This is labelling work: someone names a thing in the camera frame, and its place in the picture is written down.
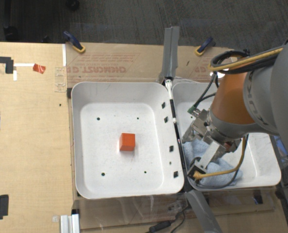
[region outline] wooden table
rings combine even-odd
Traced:
[[[59,215],[70,215],[73,204],[68,98],[54,85],[55,68],[64,65],[63,45],[3,42],[0,56],[46,67],[43,74],[18,67],[13,81],[0,64],[0,195],[9,195],[0,233],[58,233]],[[280,201],[274,197],[272,202],[276,209],[270,212],[217,220],[229,233],[288,232]],[[145,232],[150,225],[83,232]],[[189,219],[177,232],[201,230],[197,219]]]

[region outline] red sticker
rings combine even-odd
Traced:
[[[46,67],[38,65],[38,64],[34,64],[33,66],[33,71],[39,72],[41,74],[43,74],[46,70]]]

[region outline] white tray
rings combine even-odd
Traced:
[[[181,190],[184,177],[165,87],[82,82],[72,89],[72,109],[76,188],[84,198]],[[119,150],[121,133],[135,134],[134,151]]]
[[[201,96],[207,83],[177,83],[173,86],[173,98],[176,109],[176,118],[178,121],[178,131],[180,137],[183,136],[194,118],[187,113],[187,110]],[[213,85],[208,94],[215,92]],[[203,101],[198,109],[208,109],[213,98]],[[232,166],[236,166],[241,156],[241,144],[234,153],[227,153],[223,156]],[[248,140],[248,147],[245,152],[244,161],[240,167],[243,175],[237,181],[236,185],[228,186],[224,189],[249,188],[260,186],[273,186],[281,180],[281,170],[277,162],[270,137],[265,133],[251,133]],[[201,191],[208,191],[194,185],[190,179],[192,186]]]

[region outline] blue towel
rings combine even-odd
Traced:
[[[189,165],[195,157],[202,157],[207,148],[208,144],[198,139],[195,139],[192,142],[184,143],[183,149],[187,165]],[[227,161],[225,161],[222,158],[219,158],[215,163],[210,162],[208,164],[207,170],[208,173],[213,173],[213,172],[230,170],[233,168],[234,167],[231,166]],[[230,180],[233,178],[234,175],[235,172],[212,177],[206,177],[201,179],[200,184],[205,186],[222,186],[230,182]],[[237,180],[240,179],[241,177],[242,177],[242,171],[239,170],[236,178],[230,185],[235,185]]]

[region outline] dark floor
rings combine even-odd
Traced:
[[[212,36],[218,47],[251,54],[288,38],[288,0],[79,0],[72,12],[64,0],[12,0],[11,25],[21,42],[47,35],[63,43],[69,31],[82,42],[163,45],[164,28],[180,26],[179,45],[197,46]],[[0,0],[0,41],[4,0]]]

